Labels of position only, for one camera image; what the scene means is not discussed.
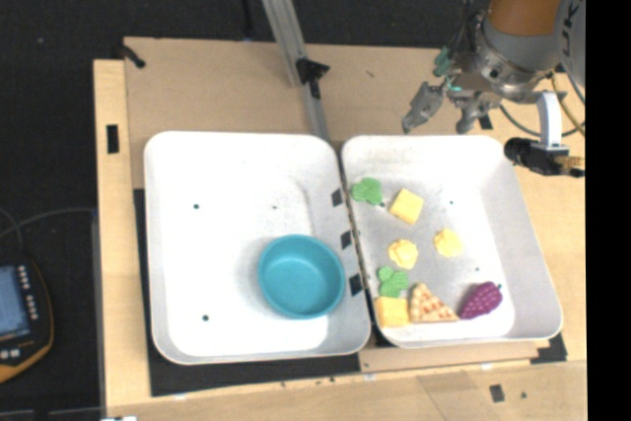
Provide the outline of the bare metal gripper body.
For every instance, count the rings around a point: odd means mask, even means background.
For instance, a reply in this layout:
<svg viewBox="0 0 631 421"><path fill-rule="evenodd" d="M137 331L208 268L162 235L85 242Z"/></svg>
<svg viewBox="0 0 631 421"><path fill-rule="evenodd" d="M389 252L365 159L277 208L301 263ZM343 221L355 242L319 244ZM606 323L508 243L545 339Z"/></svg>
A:
<svg viewBox="0 0 631 421"><path fill-rule="evenodd" d="M536 87L549 74L549 69L517 66L494 49L478 53L445 48L447 97L458 105L473 100L534 104L539 95Z"/></svg>

